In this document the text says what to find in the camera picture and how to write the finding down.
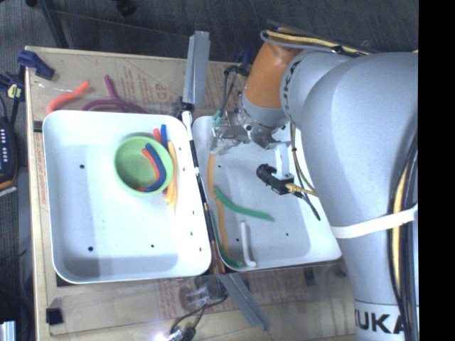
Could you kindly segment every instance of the white tape band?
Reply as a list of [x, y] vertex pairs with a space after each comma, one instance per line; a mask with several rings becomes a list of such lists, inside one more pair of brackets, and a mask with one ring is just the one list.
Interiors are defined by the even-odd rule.
[[418, 210], [418, 204], [414, 207], [392, 213], [391, 215], [385, 215], [375, 219], [361, 222], [359, 224], [352, 224], [351, 226], [331, 226], [333, 235], [337, 239], [352, 239], [353, 237], [359, 237], [373, 232], [392, 229], [393, 227], [406, 224], [407, 222], [414, 221], [415, 212]]

